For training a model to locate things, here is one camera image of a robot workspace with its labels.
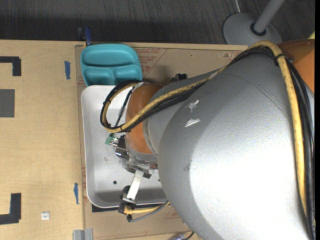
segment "teal divided tray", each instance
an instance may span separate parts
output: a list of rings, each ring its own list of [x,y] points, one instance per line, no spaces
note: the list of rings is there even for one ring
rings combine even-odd
[[[138,55],[135,50],[125,44],[89,45],[81,52],[80,65],[87,86],[113,86],[127,80],[142,81]]]

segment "round metal base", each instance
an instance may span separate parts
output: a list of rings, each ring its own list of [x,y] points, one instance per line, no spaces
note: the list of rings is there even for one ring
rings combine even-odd
[[[251,46],[262,40],[269,40],[275,44],[282,42],[278,31],[269,24],[264,35],[252,32],[251,25],[257,21],[257,17],[250,13],[236,13],[226,19],[223,25],[223,36],[229,45]]]

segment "metal pole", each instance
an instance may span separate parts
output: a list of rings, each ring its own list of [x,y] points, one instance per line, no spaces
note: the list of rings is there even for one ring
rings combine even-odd
[[[268,5],[263,10],[262,14],[255,22],[253,29],[257,33],[263,33],[269,25],[272,18],[275,16],[285,0],[270,0]]]

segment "white square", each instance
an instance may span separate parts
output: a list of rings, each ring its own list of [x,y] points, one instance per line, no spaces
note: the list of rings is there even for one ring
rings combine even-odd
[[[50,220],[50,211],[41,212],[41,219],[43,221]]]

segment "gray carpet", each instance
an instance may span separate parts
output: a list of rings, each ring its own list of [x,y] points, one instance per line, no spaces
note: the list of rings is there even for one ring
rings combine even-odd
[[[238,0],[259,15],[269,0]],[[316,0],[286,0],[272,24],[284,41],[315,30]],[[77,40],[89,26],[93,41],[225,44],[225,19],[235,0],[0,0],[0,39]]]

